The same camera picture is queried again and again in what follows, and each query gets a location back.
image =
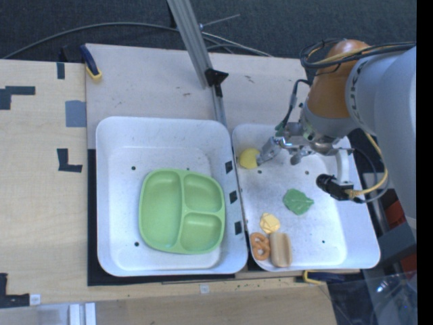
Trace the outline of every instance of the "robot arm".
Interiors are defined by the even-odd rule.
[[[376,137],[377,151],[406,216],[416,222],[416,45],[328,42],[334,46],[322,61],[308,63],[317,45],[307,47],[303,57],[301,54],[302,65],[317,72],[300,120],[283,120],[263,146],[257,163],[281,149],[292,155],[293,165],[313,153],[336,155],[340,151],[336,143],[361,128],[368,137]]]

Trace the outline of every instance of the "white tray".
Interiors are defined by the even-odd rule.
[[[97,256],[109,274],[233,274],[245,266],[248,250],[235,164],[229,132],[222,124],[112,116],[97,126],[96,156]],[[150,171],[160,168],[189,169],[220,183],[226,224],[218,248],[202,255],[182,255],[157,251],[143,241],[138,226],[141,186]]]
[[[270,125],[237,126],[232,137],[236,157],[246,148],[260,150],[274,132]],[[350,144],[343,139],[339,146],[349,148]],[[314,154],[293,166],[289,153],[282,150],[257,169],[237,167],[248,233],[264,234],[260,218],[264,212],[272,213],[281,222],[279,231],[292,242],[291,266],[275,267],[270,259],[256,261],[263,269],[367,269],[378,263],[380,248],[367,205],[334,200],[315,183],[322,173],[337,175],[336,158]],[[349,157],[349,175],[355,189],[361,189],[353,157]],[[305,214],[298,216],[284,205],[283,196],[290,188],[314,200]]]

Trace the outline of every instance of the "green plate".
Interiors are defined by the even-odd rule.
[[[224,193],[215,179],[180,169],[158,169],[144,179],[139,229],[150,247],[208,253],[221,243],[224,227]]]

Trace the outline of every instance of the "brown donut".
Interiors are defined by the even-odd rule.
[[[260,232],[254,232],[250,235],[250,240],[254,258],[259,261],[268,259],[271,253],[269,239]]]

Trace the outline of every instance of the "table surface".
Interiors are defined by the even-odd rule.
[[[155,49],[141,51],[158,56]],[[203,88],[193,79],[187,53],[173,52],[183,59],[177,64],[184,64],[181,70],[189,81],[187,91],[179,91],[179,83],[173,82],[173,95],[199,118],[203,110],[191,103],[203,100],[194,98]],[[294,81],[304,78],[297,60],[224,54],[211,54],[211,59],[216,69],[230,73],[223,83],[230,131],[241,123],[278,123]],[[83,64],[65,63],[64,78],[58,70],[55,62],[0,60],[0,89],[35,87],[35,95],[12,95],[10,110],[0,110],[0,272],[8,274],[7,294],[37,294],[42,303],[69,303],[199,295],[203,285],[211,293],[304,292],[307,284],[294,279],[301,272],[246,268],[228,280],[87,286],[87,129],[66,126],[65,105],[86,102],[90,80]],[[300,86],[298,95],[306,95],[306,88]],[[160,111],[151,115],[163,115],[161,101],[154,101]],[[207,115],[212,110],[205,112],[202,118],[212,119]],[[67,148],[68,163],[82,165],[82,171],[59,171],[58,148]],[[328,299],[322,306],[332,313]]]

